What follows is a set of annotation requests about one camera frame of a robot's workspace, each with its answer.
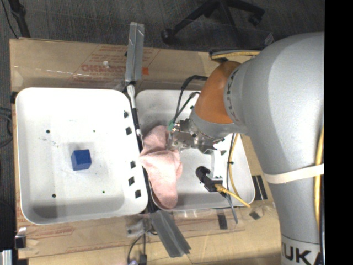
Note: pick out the pink cloth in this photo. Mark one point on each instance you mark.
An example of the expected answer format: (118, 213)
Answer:
(162, 170)

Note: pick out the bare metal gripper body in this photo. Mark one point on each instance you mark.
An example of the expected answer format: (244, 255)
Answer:
(184, 137)

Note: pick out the thin black and white rod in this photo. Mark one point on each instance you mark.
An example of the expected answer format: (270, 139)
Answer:
(135, 117)

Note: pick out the black cylinder on white bracket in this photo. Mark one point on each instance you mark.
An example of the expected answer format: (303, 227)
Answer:
(204, 175)

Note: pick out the blue cube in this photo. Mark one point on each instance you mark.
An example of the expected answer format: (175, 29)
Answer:
(81, 160)

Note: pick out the white plastic tray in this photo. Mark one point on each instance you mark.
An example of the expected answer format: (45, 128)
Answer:
(82, 112)
(160, 106)

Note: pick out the brown cardboard board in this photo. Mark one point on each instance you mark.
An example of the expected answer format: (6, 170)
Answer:
(55, 59)

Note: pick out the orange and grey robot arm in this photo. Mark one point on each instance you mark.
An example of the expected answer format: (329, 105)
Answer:
(281, 114)

